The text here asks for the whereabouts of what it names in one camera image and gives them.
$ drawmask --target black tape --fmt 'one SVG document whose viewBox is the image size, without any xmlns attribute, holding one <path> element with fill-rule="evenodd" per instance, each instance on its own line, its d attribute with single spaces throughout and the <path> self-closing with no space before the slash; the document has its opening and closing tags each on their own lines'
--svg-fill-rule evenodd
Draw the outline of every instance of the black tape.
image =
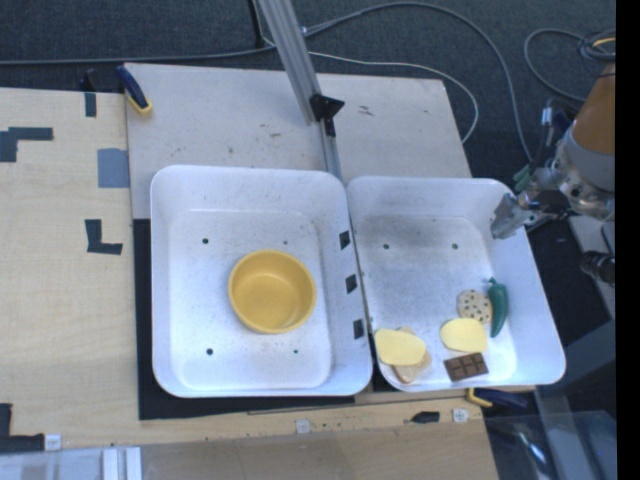
<svg viewBox="0 0 640 480">
<path fill-rule="evenodd" d="M 9 133 L 12 133 L 16 140 L 53 140 L 53 128 L 10 126 Z"/>
<path fill-rule="evenodd" d="M 121 254 L 122 244 L 102 243 L 102 221 L 99 219 L 85 219 L 87 228 L 87 239 L 89 245 L 87 252 L 97 252 L 100 254 Z"/>
<path fill-rule="evenodd" d="M 357 340 L 364 336 L 364 322 L 362 318 L 353 321 L 353 339 Z"/>
<path fill-rule="evenodd" d="M 0 132 L 0 162 L 16 162 L 19 140 L 53 140 L 53 128 L 12 126 Z"/>
<path fill-rule="evenodd" d="M 11 424 L 11 404 L 0 404 L 0 437 L 9 435 Z"/>
<path fill-rule="evenodd" d="M 44 451 L 44 434 L 0 437 L 0 454 Z"/>
<path fill-rule="evenodd" d="M 98 187 L 129 187 L 129 152 L 118 148 L 98 150 Z"/>
<path fill-rule="evenodd" d="M 0 162 L 15 162 L 18 158 L 18 140 L 10 132 L 0 132 Z"/>
<path fill-rule="evenodd" d="M 98 115 L 96 94 L 93 92 L 84 93 L 84 115 L 86 117 L 96 117 Z"/>
<path fill-rule="evenodd" d="M 351 238 L 349 237 L 349 231 L 343 231 L 340 233 L 340 249 L 344 249 L 350 243 Z"/>
<path fill-rule="evenodd" d="M 12 436 L 11 404 L 0 404 L 0 455 L 3 453 L 38 452 L 44 450 L 44 434 Z"/>
<path fill-rule="evenodd" d="M 358 280 L 356 279 L 356 275 L 352 274 L 344 280 L 347 285 L 347 293 L 351 293 L 358 287 Z"/>
</svg>

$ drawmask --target yellow cup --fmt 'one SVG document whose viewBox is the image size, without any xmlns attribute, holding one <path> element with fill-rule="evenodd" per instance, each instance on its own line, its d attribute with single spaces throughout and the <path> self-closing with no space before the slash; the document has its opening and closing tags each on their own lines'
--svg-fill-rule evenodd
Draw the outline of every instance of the yellow cup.
<svg viewBox="0 0 640 480">
<path fill-rule="evenodd" d="M 284 333 L 305 323 L 316 305 L 316 285 L 295 256 L 262 249 L 244 256 L 231 271 L 229 299 L 244 325 L 261 333 Z"/>
</svg>

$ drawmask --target white tray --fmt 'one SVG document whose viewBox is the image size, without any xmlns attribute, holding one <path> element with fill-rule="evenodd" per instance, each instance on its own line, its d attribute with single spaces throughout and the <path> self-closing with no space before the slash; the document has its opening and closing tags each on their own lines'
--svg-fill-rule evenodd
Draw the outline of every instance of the white tray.
<svg viewBox="0 0 640 480">
<path fill-rule="evenodd" d="M 564 351 L 524 229 L 505 240 L 491 236 L 506 192 L 498 181 L 472 178 L 363 176 L 347 186 L 371 328 L 408 326 L 433 358 L 411 384 L 380 363 L 397 389 L 540 385 L 563 375 Z M 486 291 L 492 276 L 508 289 L 510 313 L 488 338 L 489 373 L 453 383 L 443 361 L 464 354 L 442 344 L 440 327 L 458 317 L 458 293 Z"/>
<path fill-rule="evenodd" d="M 151 184 L 151 238 L 152 364 L 167 392 L 341 396 L 368 384 L 364 300 L 350 282 L 358 282 L 356 254 L 346 192 L 335 177 L 167 167 Z M 262 248 L 298 257 L 316 282 L 314 312 L 292 332 L 251 331 L 229 302 L 231 269 Z"/>
</svg>

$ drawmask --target black bracket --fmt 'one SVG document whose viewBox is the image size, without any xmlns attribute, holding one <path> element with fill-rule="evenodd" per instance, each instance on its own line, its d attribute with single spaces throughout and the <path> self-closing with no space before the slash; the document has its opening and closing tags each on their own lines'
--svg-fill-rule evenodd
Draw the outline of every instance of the black bracket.
<svg viewBox="0 0 640 480">
<path fill-rule="evenodd" d="M 80 90 L 82 92 L 98 92 L 95 69 L 87 69 L 84 75 L 82 75 L 82 78 L 80 79 Z"/>
<path fill-rule="evenodd" d="M 329 98 L 322 94 L 314 94 L 309 98 L 311 110 L 316 121 L 324 121 L 325 132 L 329 137 L 336 136 L 336 128 L 333 125 L 333 117 L 344 107 L 344 101 Z"/>
</svg>

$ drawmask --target black mat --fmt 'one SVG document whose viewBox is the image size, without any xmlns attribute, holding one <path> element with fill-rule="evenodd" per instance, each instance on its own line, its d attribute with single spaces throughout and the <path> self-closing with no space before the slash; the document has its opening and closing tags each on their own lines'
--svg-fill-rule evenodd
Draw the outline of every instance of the black mat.
<svg viewBox="0 0 640 480">
<path fill-rule="evenodd" d="M 192 418 L 230 412 L 339 405 L 354 397 L 179 398 L 158 384 L 151 365 L 151 221 L 133 221 L 136 333 L 138 340 L 138 417 L 141 420 Z"/>
</svg>

